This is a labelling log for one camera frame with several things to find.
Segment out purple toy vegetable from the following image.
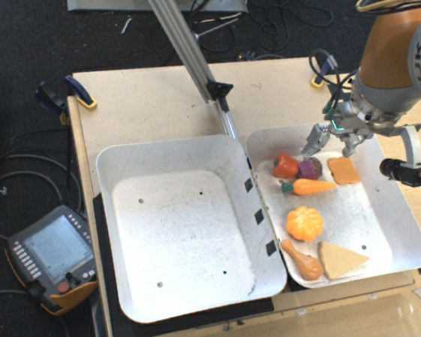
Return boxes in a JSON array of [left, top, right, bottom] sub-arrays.
[[295, 155, 325, 182]]

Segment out brown chicken drumstick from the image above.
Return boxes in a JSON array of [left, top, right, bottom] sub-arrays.
[[280, 235, 326, 284]]

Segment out orange pumpkin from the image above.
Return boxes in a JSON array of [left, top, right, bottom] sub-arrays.
[[283, 203, 326, 246]]

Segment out pale wood board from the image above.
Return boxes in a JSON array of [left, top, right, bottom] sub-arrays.
[[65, 33, 421, 337]]

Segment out black cylinder on white bracket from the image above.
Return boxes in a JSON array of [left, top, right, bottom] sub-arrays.
[[374, 123, 421, 192]]

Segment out tan cheese wedge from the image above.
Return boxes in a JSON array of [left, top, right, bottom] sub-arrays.
[[317, 235, 373, 282]]

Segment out orange carrot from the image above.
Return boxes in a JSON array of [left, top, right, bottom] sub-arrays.
[[280, 174, 339, 199]]

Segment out orange bread slice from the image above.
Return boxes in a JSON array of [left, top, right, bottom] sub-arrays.
[[326, 154, 362, 187]]

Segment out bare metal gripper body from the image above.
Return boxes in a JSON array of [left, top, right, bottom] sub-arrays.
[[326, 95, 407, 147]]

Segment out white plastic tray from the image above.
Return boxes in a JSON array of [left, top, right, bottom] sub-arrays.
[[93, 127, 292, 328], [244, 111, 421, 296]]

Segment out red bell pepper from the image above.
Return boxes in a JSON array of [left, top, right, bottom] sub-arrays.
[[270, 151, 302, 181]]

